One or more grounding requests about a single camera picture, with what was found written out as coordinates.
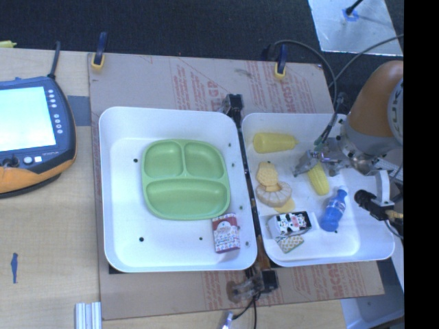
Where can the white plastic tray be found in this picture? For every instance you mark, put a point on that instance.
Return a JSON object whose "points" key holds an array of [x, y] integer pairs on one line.
{"points": [[315, 245], [171, 245]]}

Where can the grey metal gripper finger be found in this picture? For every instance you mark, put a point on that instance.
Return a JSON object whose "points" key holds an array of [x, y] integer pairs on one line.
{"points": [[308, 159], [332, 170]]}

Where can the yellow squeeze bottle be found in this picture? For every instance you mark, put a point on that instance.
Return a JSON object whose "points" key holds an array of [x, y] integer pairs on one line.
{"points": [[272, 143]]}

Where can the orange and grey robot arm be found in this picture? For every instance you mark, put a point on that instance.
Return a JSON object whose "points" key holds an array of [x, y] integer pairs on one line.
{"points": [[372, 101]]}

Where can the blue plastic bottle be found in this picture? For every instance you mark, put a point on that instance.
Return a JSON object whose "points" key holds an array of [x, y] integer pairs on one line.
{"points": [[332, 212]]}

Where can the cow print milk carton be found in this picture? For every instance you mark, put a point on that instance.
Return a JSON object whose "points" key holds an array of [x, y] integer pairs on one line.
{"points": [[291, 223]]}

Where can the brown cardboard board red print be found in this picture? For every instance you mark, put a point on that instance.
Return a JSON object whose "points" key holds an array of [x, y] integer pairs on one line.
{"points": [[164, 81]]}

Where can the small yellow patterned packet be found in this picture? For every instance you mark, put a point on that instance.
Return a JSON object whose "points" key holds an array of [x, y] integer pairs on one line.
{"points": [[289, 243]]}

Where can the flat yellow slice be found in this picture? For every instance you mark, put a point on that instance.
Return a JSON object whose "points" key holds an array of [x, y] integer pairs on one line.
{"points": [[288, 206]]}

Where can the black cylinder on white bracket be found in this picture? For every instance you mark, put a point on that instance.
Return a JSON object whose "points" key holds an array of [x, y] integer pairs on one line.
{"points": [[372, 202]]}

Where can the green divided plate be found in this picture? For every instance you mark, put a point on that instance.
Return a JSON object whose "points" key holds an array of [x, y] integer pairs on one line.
{"points": [[185, 187]]}

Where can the yellow corn cob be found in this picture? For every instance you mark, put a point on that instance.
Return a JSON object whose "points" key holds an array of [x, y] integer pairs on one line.
{"points": [[320, 182]]}

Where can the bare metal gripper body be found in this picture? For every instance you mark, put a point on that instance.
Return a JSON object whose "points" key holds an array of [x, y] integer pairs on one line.
{"points": [[346, 154]]}

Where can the thin black and white rod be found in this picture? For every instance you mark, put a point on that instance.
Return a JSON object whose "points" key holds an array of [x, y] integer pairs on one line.
{"points": [[247, 180]]}

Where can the red and white carton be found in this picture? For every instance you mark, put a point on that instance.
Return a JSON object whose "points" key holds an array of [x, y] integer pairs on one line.
{"points": [[226, 235]]}

